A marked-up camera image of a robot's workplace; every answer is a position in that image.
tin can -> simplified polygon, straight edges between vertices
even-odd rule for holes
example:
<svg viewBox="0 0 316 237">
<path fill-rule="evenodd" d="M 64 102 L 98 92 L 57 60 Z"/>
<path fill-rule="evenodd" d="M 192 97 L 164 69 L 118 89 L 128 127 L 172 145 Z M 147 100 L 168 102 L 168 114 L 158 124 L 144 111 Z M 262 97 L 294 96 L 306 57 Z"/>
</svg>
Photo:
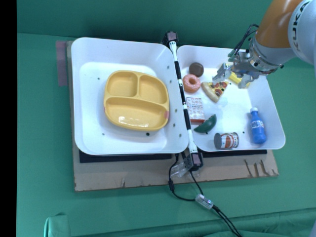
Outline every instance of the tin can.
<svg viewBox="0 0 316 237">
<path fill-rule="evenodd" d="M 217 149 L 236 148 L 239 144 L 238 134 L 231 133 L 216 133 L 214 136 L 214 145 Z"/>
</svg>

bottle label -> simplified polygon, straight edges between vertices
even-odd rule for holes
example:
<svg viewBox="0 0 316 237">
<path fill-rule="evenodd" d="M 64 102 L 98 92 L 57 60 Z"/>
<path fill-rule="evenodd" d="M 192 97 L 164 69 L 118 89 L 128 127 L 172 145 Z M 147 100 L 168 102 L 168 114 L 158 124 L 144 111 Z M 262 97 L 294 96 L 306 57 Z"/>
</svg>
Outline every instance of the bottle label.
<svg viewBox="0 0 316 237">
<path fill-rule="evenodd" d="M 253 122 L 251 122 L 251 128 L 265 128 L 265 125 L 263 124 L 263 122 L 261 120 L 255 120 Z"/>
</svg>

pink donut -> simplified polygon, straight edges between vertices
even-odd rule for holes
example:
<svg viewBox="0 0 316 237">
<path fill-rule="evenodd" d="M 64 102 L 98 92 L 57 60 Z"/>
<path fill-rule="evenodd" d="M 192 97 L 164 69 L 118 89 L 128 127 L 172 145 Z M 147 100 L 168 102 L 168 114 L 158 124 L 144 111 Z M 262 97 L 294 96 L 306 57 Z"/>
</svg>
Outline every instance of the pink donut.
<svg viewBox="0 0 316 237">
<path fill-rule="evenodd" d="M 184 91 L 189 93 L 197 92 L 201 87 L 201 81 L 199 78 L 193 74 L 188 74 L 182 79 Z"/>
</svg>

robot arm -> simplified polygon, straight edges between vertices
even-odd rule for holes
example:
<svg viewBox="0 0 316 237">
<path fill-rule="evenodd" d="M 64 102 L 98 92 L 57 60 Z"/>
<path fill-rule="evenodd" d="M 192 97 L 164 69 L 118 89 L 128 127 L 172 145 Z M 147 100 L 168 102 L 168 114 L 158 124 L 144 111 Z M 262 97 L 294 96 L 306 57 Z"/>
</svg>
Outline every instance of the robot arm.
<svg viewBox="0 0 316 237">
<path fill-rule="evenodd" d="M 249 49 L 240 51 L 247 37 L 255 32 Z M 316 0 L 273 0 L 259 26 L 250 25 L 242 40 L 229 54 L 231 66 L 223 64 L 213 83 L 235 73 L 244 88 L 259 76 L 282 68 L 288 60 L 299 57 L 315 64 L 316 74 Z"/>
</svg>

green toy vegetable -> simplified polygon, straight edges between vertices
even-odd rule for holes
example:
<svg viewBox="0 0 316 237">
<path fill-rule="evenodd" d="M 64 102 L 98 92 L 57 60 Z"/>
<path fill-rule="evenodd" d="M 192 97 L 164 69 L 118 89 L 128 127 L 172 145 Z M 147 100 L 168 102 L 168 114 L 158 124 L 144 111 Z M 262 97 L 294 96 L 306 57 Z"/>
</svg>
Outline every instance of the green toy vegetable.
<svg viewBox="0 0 316 237">
<path fill-rule="evenodd" d="M 202 124 L 194 128 L 195 132 L 207 133 L 215 126 L 217 121 L 216 114 L 212 115 L 209 119 L 205 120 Z"/>
</svg>

